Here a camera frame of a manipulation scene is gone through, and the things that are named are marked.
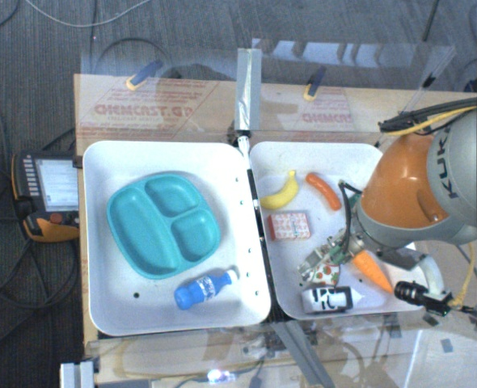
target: white cable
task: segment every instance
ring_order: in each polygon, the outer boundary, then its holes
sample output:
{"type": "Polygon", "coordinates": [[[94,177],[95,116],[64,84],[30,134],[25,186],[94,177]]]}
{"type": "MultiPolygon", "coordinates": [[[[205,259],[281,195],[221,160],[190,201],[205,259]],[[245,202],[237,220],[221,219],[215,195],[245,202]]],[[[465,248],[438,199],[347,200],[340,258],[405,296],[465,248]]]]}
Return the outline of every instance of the white cable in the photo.
{"type": "Polygon", "coordinates": [[[44,12],[43,10],[41,10],[32,1],[30,1],[30,0],[24,0],[24,1],[27,2],[30,6],[32,6],[32,8],[34,10],[39,11],[43,16],[48,17],[49,19],[53,20],[54,22],[57,22],[57,23],[60,23],[60,24],[63,24],[65,26],[69,26],[69,27],[79,27],[79,28],[81,28],[81,27],[102,26],[103,24],[108,24],[110,22],[114,22],[115,20],[119,19],[120,17],[122,17],[124,15],[127,15],[130,11],[133,11],[134,9],[137,9],[139,6],[143,6],[144,4],[146,4],[146,3],[148,3],[152,0],[144,0],[143,2],[139,2],[138,4],[130,7],[129,9],[127,9],[125,11],[122,11],[117,16],[113,17],[112,19],[104,20],[103,22],[98,22],[98,23],[91,23],[91,24],[73,24],[73,23],[63,22],[62,20],[59,20],[59,19],[49,15],[48,13],[44,12]]]}

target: bottle label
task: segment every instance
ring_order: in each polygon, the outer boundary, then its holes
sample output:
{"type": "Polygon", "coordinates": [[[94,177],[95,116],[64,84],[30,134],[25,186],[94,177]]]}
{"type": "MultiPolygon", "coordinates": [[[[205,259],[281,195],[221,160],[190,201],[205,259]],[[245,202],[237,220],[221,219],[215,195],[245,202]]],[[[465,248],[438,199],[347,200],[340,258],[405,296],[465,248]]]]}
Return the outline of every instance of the bottle label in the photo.
{"type": "Polygon", "coordinates": [[[215,285],[209,277],[201,277],[197,280],[197,284],[201,288],[206,301],[215,296],[215,285]]]}

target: orange multimeter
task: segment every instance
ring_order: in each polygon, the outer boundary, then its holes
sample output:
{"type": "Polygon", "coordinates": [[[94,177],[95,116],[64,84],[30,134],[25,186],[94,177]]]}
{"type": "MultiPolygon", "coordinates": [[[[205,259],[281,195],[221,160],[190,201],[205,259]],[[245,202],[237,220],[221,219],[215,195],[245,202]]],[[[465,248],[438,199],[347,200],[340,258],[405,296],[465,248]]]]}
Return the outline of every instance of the orange multimeter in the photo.
{"type": "Polygon", "coordinates": [[[36,242],[78,238],[78,179],[68,152],[25,150],[12,157],[12,190],[18,218],[36,242]]]}

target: device screen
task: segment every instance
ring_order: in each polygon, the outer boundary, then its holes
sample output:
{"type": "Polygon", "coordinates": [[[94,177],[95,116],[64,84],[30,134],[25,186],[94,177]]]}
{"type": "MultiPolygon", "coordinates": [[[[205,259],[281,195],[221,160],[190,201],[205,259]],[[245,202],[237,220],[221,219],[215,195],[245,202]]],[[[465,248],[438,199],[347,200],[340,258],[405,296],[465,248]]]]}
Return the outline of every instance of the device screen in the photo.
{"type": "Polygon", "coordinates": [[[68,159],[36,159],[46,211],[78,210],[77,170],[68,159]]]}

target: yellow cable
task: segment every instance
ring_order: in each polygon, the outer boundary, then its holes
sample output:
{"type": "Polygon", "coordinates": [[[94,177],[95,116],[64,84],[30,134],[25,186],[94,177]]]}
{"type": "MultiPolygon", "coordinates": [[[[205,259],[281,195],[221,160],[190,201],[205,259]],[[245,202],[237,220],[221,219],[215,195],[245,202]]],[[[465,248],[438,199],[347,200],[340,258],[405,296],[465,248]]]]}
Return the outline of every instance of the yellow cable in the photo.
{"type": "Polygon", "coordinates": [[[471,251],[471,262],[469,263],[468,271],[466,272],[465,281],[463,282],[462,290],[458,293],[454,299],[449,301],[449,306],[452,308],[460,308],[463,306],[463,301],[465,300],[466,291],[468,290],[468,285],[471,282],[472,271],[475,266],[475,249],[472,246],[472,243],[468,243],[468,248],[471,251]]]}
{"type": "Polygon", "coordinates": [[[457,114],[460,114],[460,113],[472,111],[473,109],[474,109],[474,107],[467,107],[467,108],[455,109],[454,111],[450,111],[450,112],[444,112],[440,115],[434,116],[430,120],[426,120],[425,122],[422,122],[421,124],[412,126],[411,128],[406,128],[406,129],[402,129],[400,131],[393,131],[393,132],[385,133],[385,134],[386,135],[393,135],[393,136],[400,136],[400,135],[407,135],[409,133],[415,133],[416,131],[419,131],[420,129],[428,127],[431,124],[434,124],[434,123],[438,122],[439,120],[444,120],[445,118],[449,118],[451,116],[454,116],[454,115],[457,115],[457,114]]]}

